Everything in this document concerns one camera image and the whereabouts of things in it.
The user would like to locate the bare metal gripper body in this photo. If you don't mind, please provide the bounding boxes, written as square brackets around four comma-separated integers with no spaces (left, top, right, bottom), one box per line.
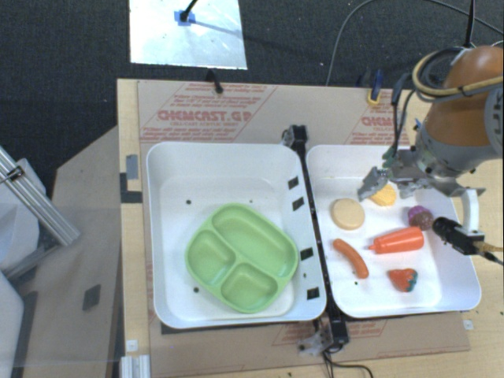
[388,147,439,184]

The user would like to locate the yellow toy bread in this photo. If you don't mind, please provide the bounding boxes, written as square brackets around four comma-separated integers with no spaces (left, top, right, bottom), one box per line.
[369,183,398,208]

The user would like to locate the purple grapes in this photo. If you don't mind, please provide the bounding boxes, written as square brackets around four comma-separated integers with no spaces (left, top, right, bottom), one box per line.
[406,205,435,230]

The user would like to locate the beige round biscuit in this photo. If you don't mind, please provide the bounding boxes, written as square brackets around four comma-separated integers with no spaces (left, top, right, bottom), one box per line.
[329,198,366,232]

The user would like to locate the orange squeeze bottle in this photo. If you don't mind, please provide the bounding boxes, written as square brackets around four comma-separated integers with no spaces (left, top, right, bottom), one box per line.
[368,226,425,255]

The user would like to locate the thin black rod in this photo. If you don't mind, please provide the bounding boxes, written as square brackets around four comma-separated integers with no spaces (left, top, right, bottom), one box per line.
[293,139,341,324]

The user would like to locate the orange sausage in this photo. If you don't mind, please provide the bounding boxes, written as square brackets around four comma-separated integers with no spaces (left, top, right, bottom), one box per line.
[332,238,370,280]

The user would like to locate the red strawberry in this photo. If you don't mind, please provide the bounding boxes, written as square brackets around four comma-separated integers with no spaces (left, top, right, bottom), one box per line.
[387,268,419,294]

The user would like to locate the white plastic tray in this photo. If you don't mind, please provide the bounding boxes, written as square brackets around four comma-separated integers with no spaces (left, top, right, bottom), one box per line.
[306,144,484,320]
[146,140,328,330]

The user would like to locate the green divided plate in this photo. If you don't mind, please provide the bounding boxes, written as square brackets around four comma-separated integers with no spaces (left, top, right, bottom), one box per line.
[184,202,300,315]

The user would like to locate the brown cardboard board red print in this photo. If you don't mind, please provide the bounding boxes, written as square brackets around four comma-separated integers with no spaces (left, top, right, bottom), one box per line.
[136,80,472,370]

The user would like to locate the black cylinder on white bracket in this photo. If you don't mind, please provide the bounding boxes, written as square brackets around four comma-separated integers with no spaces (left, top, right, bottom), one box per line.
[432,179,487,257]

